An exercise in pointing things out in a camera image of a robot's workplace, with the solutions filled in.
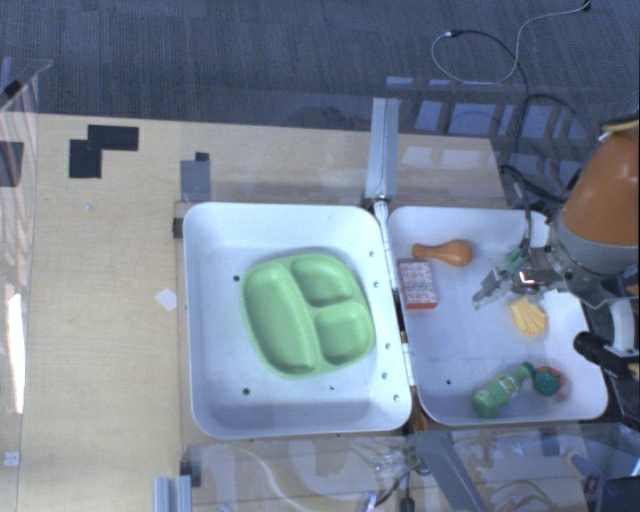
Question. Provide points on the teal and orange round toy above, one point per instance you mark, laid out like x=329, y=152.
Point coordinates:
x=548, y=381

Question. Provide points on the yellow ridged toy shell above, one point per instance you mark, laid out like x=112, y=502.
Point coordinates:
x=530, y=317

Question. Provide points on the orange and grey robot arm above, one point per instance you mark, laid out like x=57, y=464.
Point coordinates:
x=607, y=190

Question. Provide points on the orange toy chicken drumstick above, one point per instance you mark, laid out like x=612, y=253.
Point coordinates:
x=450, y=253

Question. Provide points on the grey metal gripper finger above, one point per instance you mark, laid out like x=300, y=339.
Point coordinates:
x=495, y=278
x=484, y=299

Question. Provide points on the green plastic bottle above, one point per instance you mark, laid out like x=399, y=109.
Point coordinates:
x=497, y=392

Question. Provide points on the green divided plate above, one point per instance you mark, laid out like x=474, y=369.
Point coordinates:
x=280, y=320

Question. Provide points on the orange and white carton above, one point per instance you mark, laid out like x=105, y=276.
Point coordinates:
x=419, y=285

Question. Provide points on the white plastic tray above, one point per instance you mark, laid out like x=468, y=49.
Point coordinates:
x=460, y=345
x=300, y=410

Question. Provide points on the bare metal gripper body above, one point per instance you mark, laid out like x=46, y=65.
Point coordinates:
x=542, y=272

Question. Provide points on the black cylinder on white bracket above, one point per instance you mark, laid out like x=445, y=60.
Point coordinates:
x=617, y=345

